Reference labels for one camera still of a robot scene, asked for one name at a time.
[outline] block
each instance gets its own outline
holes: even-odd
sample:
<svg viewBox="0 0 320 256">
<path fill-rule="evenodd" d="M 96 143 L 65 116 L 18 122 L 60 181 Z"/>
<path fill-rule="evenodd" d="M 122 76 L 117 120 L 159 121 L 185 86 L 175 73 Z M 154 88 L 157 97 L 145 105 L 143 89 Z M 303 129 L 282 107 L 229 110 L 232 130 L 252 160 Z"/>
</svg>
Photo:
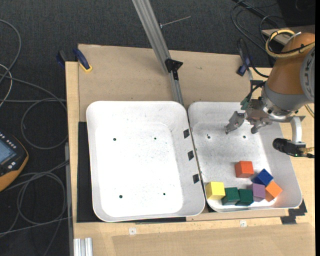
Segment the block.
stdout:
<svg viewBox="0 0 320 256">
<path fill-rule="evenodd" d="M 226 196 L 223 182 L 211 181 L 205 186 L 206 198 L 210 200 L 220 200 Z"/>
<path fill-rule="evenodd" d="M 252 182 L 267 186 L 273 179 L 274 177 L 266 169 L 263 169 L 252 179 Z"/>
<path fill-rule="evenodd" d="M 271 181 L 268 186 L 265 187 L 265 199 L 270 202 L 275 199 L 283 189 L 279 187 L 275 181 Z"/>
<path fill-rule="evenodd" d="M 254 202 L 254 195 L 251 189 L 239 189 L 240 201 L 237 202 L 236 206 L 249 206 Z"/>
<path fill-rule="evenodd" d="M 240 195 L 237 187 L 226 187 L 224 189 L 225 197 L 221 199 L 224 206 L 234 206 L 240 201 Z"/>
<path fill-rule="evenodd" d="M 252 183 L 248 189 L 252 190 L 253 193 L 253 201 L 261 202 L 263 199 L 266 198 L 266 186 Z"/>
<path fill-rule="evenodd" d="M 249 178 L 255 173 L 251 161 L 239 161 L 234 165 L 234 168 L 237 178 Z"/>
</svg>

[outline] yellow clamp pad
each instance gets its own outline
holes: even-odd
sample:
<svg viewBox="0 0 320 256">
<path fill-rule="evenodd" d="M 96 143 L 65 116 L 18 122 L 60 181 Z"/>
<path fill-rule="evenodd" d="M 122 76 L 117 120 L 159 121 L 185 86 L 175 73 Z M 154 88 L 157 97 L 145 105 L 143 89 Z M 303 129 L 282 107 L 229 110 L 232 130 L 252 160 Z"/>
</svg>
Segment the yellow clamp pad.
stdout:
<svg viewBox="0 0 320 256">
<path fill-rule="evenodd" d="M 79 62 L 79 64 L 80 64 L 80 67 L 84 70 L 84 72 L 86 72 L 86 73 L 90 73 L 90 72 L 91 72 L 92 66 L 91 66 L 90 64 L 89 64 L 89 67 L 90 67 L 90 68 L 88 68 L 88 69 L 86 69 L 86 68 L 84 67 L 84 65 L 81 64 L 81 62 Z"/>
</svg>

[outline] empty white tray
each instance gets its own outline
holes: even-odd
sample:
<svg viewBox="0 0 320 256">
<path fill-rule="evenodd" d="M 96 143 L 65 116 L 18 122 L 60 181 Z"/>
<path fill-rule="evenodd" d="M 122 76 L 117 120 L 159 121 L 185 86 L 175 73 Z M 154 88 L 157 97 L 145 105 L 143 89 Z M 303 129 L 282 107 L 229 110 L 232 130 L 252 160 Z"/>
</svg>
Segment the empty white tray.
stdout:
<svg viewBox="0 0 320 256">
<path fill-rule="evenodd" d="M 283 138 L 279 123 L 262 127 L 251 134 L 249 122 L 225 133 L 225 126 L 234 111 L 240 111 L 238 102 L 195 102 L 188 109 L 190 127 L 196 148 L 199 169 L 204 185 L 224 182 L 224 187 L 245 189 L 252 184 L 250 178 L 237 178 L 235 164 L 252 161 L 255 173 L 266 169 L 283 189 L 271 202 L 265 199 L 250 206 L 222 205 L 221 200 L 207 200 L 217 212 L 295 208 L 302 202 L 302 194 L 290 156 L 273 148 L 276 138 Z"/>
<path fill-rule="evenodd" d="M 105 222 L 198 215 L 205 206 L 185 108 L 96 101 L 86 111 L 92 201 Z"/>
</svg>

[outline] orange device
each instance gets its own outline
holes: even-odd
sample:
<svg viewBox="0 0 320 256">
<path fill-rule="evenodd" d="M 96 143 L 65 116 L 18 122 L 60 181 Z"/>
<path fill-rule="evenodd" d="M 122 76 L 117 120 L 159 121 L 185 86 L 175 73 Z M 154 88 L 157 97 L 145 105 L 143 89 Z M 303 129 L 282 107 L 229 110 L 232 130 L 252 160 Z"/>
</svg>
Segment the orange device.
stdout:
<svg viewBox="0 0 320 256">
<path fill-rule="evenodd" d="M 20 141 L 0 129 L 0 192 L 18 177 L 28 159 L 29 154 Z"/>
</svg>

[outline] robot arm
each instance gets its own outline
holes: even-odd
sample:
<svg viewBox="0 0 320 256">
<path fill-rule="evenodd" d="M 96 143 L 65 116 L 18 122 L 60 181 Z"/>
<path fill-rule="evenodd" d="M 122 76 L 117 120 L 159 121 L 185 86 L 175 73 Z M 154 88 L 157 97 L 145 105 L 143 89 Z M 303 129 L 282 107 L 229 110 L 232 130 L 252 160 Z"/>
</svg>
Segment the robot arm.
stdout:
<svg viewBox="0 0 320 256">
<path fill-rule="evenodd" d="M 225 127 L 225 133 L 239 128 L 245 120 L 253 125 L 253 134 L 273 122 L 290 122 L 292 140 L 275 139 L 273 147 L 294 157 L 314 157 L 304 152 L 306 144 L 301 142 L 301 121 L 304 116 L 292 114 L 297 113 L 304 105 L 315 102 L 315 35 L 293 35 L 278 54 L 270 52 L 268 47 L 267 42 L 267 52 L 278 59 L 267 81 L 256 87 L 262 88 L 261 96 L 251 99 L 252 92 L 249 93 L 241 102 L 241 109 L 245 112 L 233 113 Z"/>
</svg>

